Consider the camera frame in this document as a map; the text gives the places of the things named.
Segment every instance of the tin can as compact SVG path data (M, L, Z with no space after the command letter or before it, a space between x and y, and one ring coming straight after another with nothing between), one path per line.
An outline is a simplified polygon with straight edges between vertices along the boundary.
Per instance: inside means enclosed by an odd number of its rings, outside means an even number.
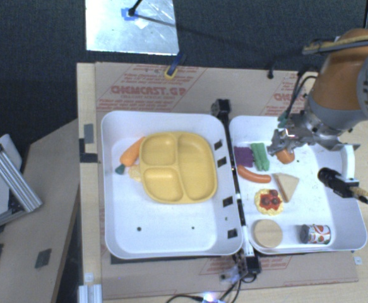
M300 241L303 244L327 245L331 240L331 230L327 225L303 225L300 230Z

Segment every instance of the white tray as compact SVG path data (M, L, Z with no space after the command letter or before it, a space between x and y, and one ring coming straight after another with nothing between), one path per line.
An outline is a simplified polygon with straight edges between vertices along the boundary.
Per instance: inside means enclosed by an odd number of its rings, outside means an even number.
M277 124L275 117L235 117L230 123L233 146L248 146L255 142L263 142L268 146ZM268 174L279 172L291 174L298 177L300 181L292 200L283 204L283 212L270 217L257 210L254 196L262 188L278 189L275 180L272 179L269 184L258 184L239 177L249 237L255 249L265 254L292 254L356 250L365 246L367 232L357 200L342 199L317 178L318 171L323 167L338 172L342 172L343 169L353 171L355 164L353 152L347 158L347 163L343 163L340 151L328 151L319 145L296 148L295 160L287 165L279 162L276 157L268 155L268 158L270 160ZM260 219L272 219L281 226L283 240L278 247L264 248L254 240L252 226ZM301 243L300 226L313 223L330 227L331 241L328 245Z
M122 259L167 256L220 256L237 252L242 244L239 212L221 122L205 114L163 114L114 111L102 120L105 194L105 241ZM114 172L122 152L142 136L165 131L187 131L204 137L213 150L218 187L202 203L168 205L152 200L143 185L128 173ZM214 144L222 142L215 150ZM223 200L233 197L231 205Z

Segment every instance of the cardboard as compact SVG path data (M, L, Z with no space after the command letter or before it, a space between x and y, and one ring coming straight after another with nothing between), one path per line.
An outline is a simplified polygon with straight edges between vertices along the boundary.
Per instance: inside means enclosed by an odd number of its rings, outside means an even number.
M230 117L279 116L288 106L296 72L248 69L179 67L174 80L164 78L165 66L97 63L95 65L96 125L112 110L209 113L218 98L230 99ZM303 109L299 96L294 112ZM100 141L100 129L97 129ZM101 158L101 145L98 157ZM231 257L149 259L123 261L112 258L104 242L104 187L98 165L100 248L103 298L120 299L226 290L220 275L234 262ZM269 256L261 259L263 272L243 288L356 282L350 252Z

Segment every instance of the hot dog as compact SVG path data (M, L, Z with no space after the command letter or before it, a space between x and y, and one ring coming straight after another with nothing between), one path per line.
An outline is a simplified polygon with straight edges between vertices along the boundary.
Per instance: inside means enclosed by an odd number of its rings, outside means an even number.
M244 166L238 165L237 166L237 172L241 177L244 179L255 182L255 183L269 183L271 181L271 177L269 175L261 175L261 174L255 174L253 172L250 172L247 170Z

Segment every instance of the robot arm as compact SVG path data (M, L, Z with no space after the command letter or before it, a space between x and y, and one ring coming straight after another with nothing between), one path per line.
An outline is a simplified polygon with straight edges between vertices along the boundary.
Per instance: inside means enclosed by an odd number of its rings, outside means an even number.
M361 36L368 36L368 30L351 30L338 42ZM305 109L290 114L283 130L275 130L268 153L289 163L294 148L304 144L319 143L337 150L342 146L339 135L363 120L368 120L368 45L328 56L306 98Z

